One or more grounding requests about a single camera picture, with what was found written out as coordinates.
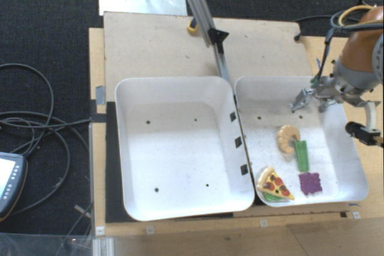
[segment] yellow cable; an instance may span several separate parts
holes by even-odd
[[[372,10],[374,7],[372,7],[371,5],[356,5],[352,8],[349,8],[348,10],[346,10],[342,15],[340,15],[340,17],[338,18],[338,24],[340,26],[345,26],[344,23],[343,23],[343,19],[348,15],[350,14],[351,12],[354,12],[356,10]]]

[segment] wooden board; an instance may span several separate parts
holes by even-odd
[[[131,255],[381,255],[383,218],[196,231],[115,238],[115,254]]]
[[[94,97],[94,88],[102,85],[105,80],[103,70],[104,65],[104,31],[103,29],[90,29],[90,62],[91,62],[91,97]],[[334,39],[331,46],[331,55],[335,57],[345,43],[345,39]],[[310,60],[313,72],[317,71],[316,58],[321,57],[323,38],[303,37],[301,42],[295,43],[307,51],[306,56]],[[376,91],[370,95],[382,96],[382,87],[379,86]],[[98,112],[103,113],[105,109],[101,106]],[[356,109],[345,108],[347,118],[354,121],[365,121],[363,110],[360,118],[357,117]],[[382,128],[382,107],[379,109],[378,123]],[[305,224],[313,221],[342,220],[339,212],[345,212],[350,209],[360,211],[363,218],[384,216],[384,198],[383,198],[383,163],[382,150],[378,147],[366,147],[356,142],[356,147],[362,159],[364,170],[370,184],[370,194],[368,198],[357,206],[349,206],[346,203],[321,204],[312,206],[287,207],[283,209],[274,209],[270,207],[252,207],[245,212],[236,213],[234,218],[229,219],[202,219],[202,220],[167,220],[157,222],[134,222],[134,223],[105,223],[105,124],[92,125],[92,144],[94,148],[94,193],[95,193],[95,226],[104,227],[107,236],[126,236],[129,234],[145,234],[146,226],[153,225],[157,233],[186,233],[189,231],[212,231],[212,230],[230,230],[235,228],[254,228],[260,227],[260,217],[267,217],[269,225],[287,225],[287,224]]]
[[[107,101],[129,77],[216,76],[213,47],[186,30],[190,17],[105,13]],[[224,49],[231,84],[242,76],[309,76],[295,23],[214,19],[229,32]]]

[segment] metal bracket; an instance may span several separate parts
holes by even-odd
[[[224,54],[223,41],[227,38],[229,33],[211,28],[208,30],[208,35],[212,44],[217,44],[218,52],[220,54]]]
[[[91,100],[91,120],[95,123],[107,122],[107,115],[104,113],[97,113],[97,102]]]
[[[296,112],[298,109],[304,108],[313,98],[313,90],[307,91],[306,89],[301,89],[300,93],[296,96],[295,102],[289,104],[292,113]]]
[[[106,228],[105,226],[96,226],[96,236],[105,236]]]
[[[93,240],[93,256],[115,256],[115,240],[99,238]]]
[[[364,105],[365,115],[367,117],[366,128],[369,131],[376,129],[376,106],[378,101],[367,101]]]
[[[96,105],[104,105],[106,103],[106,87],[97,86],[96,87]]]

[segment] black carpet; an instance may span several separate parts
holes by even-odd
[[[207,0],[212,15],[266,20],[333,14],[357,0]],[[382,4],[383,0],[365,0]],[[302,25],[305,35],[325,35],[327,20]],[[32,65],[51,82],[55,93],[54,115],[72,122],[89,118],[88,28],[102,26],[98,0],[0,0],[0,65],[12,62]],[[35,75],[7,69],[0,71],[0,112],[30,110],[47,113],[49,92]],[[88,138],[88,126],[79,131]],[[90,202],[89,159],[81,142],[63,133],[71,149],[71,171],[60,190],[41,206],[0,223],[0,232],[67,234],[80,216],[76,204]],[[0,151],[11,151],[29,134],[0,129]],[[41,142],[29,160],[19,210],[49,193],[60,181],[66,164],[63,146],[54,137]],[[83,234],[86,219],[73,234]]]

